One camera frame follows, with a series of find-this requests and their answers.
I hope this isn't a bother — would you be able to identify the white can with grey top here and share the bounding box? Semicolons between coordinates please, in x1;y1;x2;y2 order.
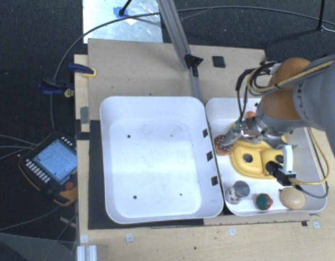
225;180;251;205

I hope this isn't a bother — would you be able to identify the brown cardboard board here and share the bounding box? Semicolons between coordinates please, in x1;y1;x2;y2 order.
87;38;331;227

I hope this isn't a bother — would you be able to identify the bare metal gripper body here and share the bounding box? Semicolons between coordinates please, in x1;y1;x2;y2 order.
238;117;267;143

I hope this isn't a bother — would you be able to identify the white plastic tray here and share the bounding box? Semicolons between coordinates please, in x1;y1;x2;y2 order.
99;96;225;225
205;97;328;217

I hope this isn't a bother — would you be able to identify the black cylinder on white bracket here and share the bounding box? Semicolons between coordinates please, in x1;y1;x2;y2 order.
266;144;297;187

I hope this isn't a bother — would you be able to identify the red and green strawberry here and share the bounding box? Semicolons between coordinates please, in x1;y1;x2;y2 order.
255;192;274;210

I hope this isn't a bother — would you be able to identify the brown sprinkled doughnut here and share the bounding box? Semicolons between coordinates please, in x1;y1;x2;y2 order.
213;134;235;157

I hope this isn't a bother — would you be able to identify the beige bread roll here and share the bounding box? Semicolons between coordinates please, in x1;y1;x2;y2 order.
279;187;306;210

